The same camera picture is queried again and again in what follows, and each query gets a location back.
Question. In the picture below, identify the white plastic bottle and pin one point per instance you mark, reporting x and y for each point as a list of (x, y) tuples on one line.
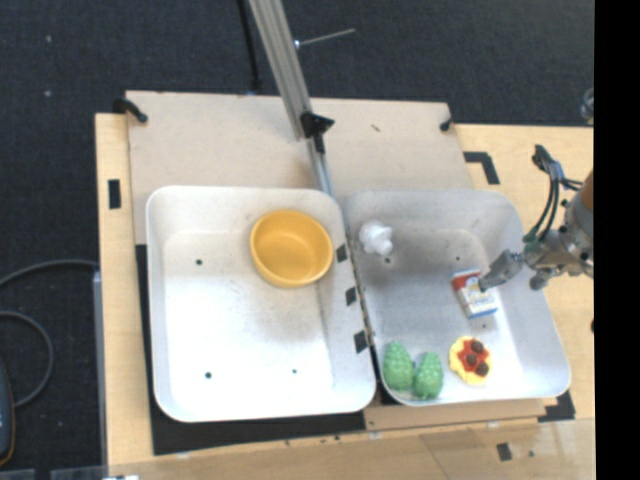
[(375, 238)]

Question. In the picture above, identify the yellow bowl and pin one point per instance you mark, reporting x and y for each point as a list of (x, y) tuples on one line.
[(291, 248)]

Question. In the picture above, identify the white plastic tray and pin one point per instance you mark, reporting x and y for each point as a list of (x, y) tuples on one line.
[(425, 298), (225, 328)]

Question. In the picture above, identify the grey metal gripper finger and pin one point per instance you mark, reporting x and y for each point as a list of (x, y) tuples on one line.
[(540, 279), (501, 269)]

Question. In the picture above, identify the pale flat board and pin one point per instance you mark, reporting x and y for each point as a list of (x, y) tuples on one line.
[(215, 143)]

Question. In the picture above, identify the yellow pizza slice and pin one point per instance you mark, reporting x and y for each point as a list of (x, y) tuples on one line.
[(470, 363)]

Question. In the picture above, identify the green grapes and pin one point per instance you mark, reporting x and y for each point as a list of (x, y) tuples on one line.
[(398, 365), (428, 377)]

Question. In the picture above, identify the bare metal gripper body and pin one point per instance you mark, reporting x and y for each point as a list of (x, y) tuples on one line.
[(565, 250)]

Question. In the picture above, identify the red white blue carton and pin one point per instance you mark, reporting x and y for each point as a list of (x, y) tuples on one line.
[(475, 298)]

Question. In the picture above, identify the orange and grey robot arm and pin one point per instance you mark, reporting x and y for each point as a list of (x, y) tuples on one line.
[(585, 203)]

